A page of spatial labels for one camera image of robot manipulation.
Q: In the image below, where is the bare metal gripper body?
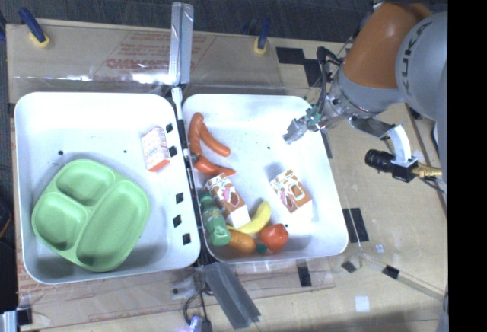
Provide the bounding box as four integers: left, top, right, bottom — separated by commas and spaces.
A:
299, 88, 377, 132

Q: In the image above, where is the white plastic tray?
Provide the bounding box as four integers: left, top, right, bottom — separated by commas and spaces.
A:
181, 93, 349, 265
14, 91, 202, 285

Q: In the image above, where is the brown and white carton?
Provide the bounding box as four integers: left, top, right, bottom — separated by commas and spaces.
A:
204, 173, 252, 229
269, 169, 314, 214

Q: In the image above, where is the orange brown sausage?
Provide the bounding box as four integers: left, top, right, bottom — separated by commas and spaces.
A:
188, 112, 205, 158
199, 123, 232, 158

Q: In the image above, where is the yellow banana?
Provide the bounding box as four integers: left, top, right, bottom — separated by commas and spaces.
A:
226, 200, 272, 235

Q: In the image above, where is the red orange toy pepper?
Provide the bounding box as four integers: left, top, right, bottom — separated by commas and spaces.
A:
260, 223, 290, 253

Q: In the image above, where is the green bottle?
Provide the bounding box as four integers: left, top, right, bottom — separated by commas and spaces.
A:
199, 191, 232, 247

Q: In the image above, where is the orange carrot with green top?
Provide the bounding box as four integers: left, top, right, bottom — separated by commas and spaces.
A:
227, 229, 268, 256

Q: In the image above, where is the thin black and white rod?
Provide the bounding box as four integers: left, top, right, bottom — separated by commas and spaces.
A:
170, 86, 206, 267

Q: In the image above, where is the orange and white carton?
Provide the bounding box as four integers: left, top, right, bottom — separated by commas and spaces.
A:
140, 126, 171, 173

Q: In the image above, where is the green divided plate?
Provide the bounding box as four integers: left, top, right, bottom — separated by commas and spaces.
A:
30, 158, 151, 273

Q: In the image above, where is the brown cardboard board, red print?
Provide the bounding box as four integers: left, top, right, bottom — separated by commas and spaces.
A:
5, 18, 336, 330

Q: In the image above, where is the black cylinder on white bracket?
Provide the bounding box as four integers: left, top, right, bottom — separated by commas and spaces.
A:
364, 123, 419, 184

